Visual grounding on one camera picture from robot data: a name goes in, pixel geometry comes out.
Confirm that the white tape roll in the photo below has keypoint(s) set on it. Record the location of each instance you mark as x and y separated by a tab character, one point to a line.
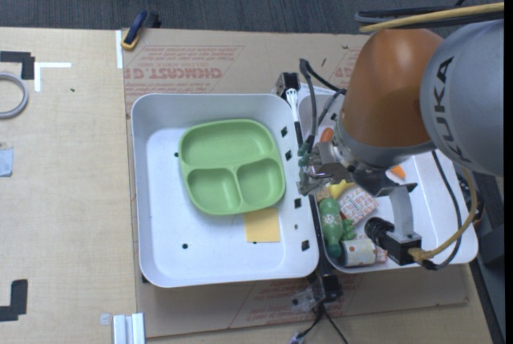
23	99

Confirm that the green divided plate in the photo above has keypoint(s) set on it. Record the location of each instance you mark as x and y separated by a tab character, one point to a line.
224	150

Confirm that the white and orange carton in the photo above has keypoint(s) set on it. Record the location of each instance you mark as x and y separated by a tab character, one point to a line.
358	206

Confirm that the white can with orange dots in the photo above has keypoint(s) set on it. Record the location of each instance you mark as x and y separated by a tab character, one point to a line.
358	252

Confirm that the yellow cheese slice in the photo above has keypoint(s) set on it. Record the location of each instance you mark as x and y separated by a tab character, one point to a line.
262	228

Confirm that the black cylinder on white bracket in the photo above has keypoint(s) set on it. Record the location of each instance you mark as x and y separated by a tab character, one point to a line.
401	244

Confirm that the green broccoli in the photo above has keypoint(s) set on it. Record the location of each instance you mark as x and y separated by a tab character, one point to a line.
348	229

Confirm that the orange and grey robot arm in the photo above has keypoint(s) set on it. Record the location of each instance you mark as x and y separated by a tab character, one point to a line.
384	94

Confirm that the brown bread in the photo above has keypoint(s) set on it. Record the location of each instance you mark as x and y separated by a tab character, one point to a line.
323	197

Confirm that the orange carrot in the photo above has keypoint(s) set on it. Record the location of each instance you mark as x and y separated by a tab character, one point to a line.
327	134

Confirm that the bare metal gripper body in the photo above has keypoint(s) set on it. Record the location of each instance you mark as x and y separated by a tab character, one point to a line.
326	164

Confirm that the green bottle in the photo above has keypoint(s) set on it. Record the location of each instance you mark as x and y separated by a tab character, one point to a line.
330	222

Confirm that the pink packet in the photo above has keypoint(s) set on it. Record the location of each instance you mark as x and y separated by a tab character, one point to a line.
381	255

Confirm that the white plastic tray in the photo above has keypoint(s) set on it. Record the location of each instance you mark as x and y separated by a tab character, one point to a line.
437	222
208	250

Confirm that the orange toy piece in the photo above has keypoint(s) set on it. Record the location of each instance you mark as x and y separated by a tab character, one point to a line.
398	171

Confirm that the yellow banana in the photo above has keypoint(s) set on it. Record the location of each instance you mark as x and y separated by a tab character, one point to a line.
340	189

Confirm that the brown cardboard board red print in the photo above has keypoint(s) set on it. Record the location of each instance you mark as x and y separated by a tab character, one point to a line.
248	57

